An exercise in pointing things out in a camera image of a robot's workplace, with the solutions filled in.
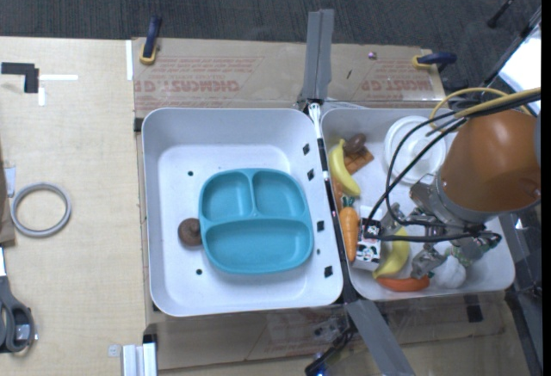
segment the toy carrot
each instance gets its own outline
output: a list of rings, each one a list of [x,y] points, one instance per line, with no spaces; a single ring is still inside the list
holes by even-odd
[[[377,278],[377,282],[387,289],[394,290],[395,292],[416,292],[417,290],[423,290],[430,284],[430,278],[428,275],[424,275],[421,278],[388,278],[386,276],[380,276]]]
[[[356,259],[356,246],[358,243],[358,230],[360,227],[360,217],[352,207],[353,197],[343,197],[343,209],[338,214],[338,221],[343,232],[344,247],[346,257],[349,262]]]

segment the metal ring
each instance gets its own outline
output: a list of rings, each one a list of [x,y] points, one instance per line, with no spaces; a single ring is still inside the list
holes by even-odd
[[[57,194],[59,197],[61,197],[61,200],[65,203],[65,214],[61,218],[61,220],[54,226],[47,228],[43,231],[36,231],[34,229],[29,229],[26,226],[24,226],[19,219],[17,218],[17,207],[19,206],[19,203],[22,199],[24,199],[27,195],[33,193],[34,191],[52,191],[55,194]],[[11,218],[14,220],[15,228],[23,234],[28,237],[35,237],[35,238],[43,238],[43,237],[49,237],[56,232],[63,229],[63,227],[66,225],[67,221],[69,221],[69,217],[71,216],[71,201],[69,200],[69,195],[60,188],[57,185],[54,185],[53,183],[49,182],[39,182],[39,183],[31,183],[30,185],[27,185],[26,187],[20,189],[17,191],[17,193],[14,195],[14,199],[11,203]]]

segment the banana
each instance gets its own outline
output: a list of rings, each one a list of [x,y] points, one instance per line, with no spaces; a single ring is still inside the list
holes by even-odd
[[[394,235],[407,235],[404,227]],[[373,278],[377,278],[381,275],[392,275],[399,272],[407,262],[407,258],[410,255],[410,242],[396,241],[392,243],[393,249],[388,255],[385,262],[383,262],[376,270],[373,271]]]
[[[344,142],[344,139],[340,139],[338,144],[329,152],[329,171],[343,185],[345,194],[357,197],[361,190],[344,165]]]

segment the brown waffle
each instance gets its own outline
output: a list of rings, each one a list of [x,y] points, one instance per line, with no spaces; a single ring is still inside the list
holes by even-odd
[[[364,146],[359,152],[353,154],[344,155],[344,166],[349,173],[354,174],[360,168],[367,165],[374,159],[373,154]]]

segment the blue divided plate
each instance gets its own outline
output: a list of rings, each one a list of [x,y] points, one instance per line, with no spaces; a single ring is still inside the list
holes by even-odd
[[[210,262],[230,274],[271,274],[296,268],[313,249],[306,197],[279,170],[223,171],[199,198],[201,237]]]

